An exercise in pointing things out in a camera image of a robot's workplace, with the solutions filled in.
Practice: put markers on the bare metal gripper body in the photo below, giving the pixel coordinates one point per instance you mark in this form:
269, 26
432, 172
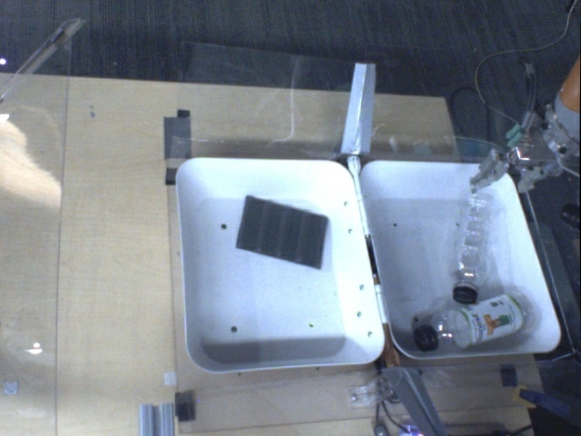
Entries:
554, 149

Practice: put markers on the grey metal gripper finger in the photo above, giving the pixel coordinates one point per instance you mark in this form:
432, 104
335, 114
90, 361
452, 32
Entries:
528, 181
488, 171

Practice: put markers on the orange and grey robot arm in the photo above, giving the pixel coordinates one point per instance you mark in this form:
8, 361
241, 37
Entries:
573, 100

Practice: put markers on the clear plastic bottle without label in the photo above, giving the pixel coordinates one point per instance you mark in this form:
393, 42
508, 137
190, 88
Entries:
473, 248

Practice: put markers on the white plastic tray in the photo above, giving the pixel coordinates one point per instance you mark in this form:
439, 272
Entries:
281, 307
417, 261

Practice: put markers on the clear plastic bottle, white label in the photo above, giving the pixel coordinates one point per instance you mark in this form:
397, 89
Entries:
481, 323

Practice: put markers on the black ribbed rectangular pad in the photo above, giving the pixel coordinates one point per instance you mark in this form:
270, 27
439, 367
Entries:
282, 232

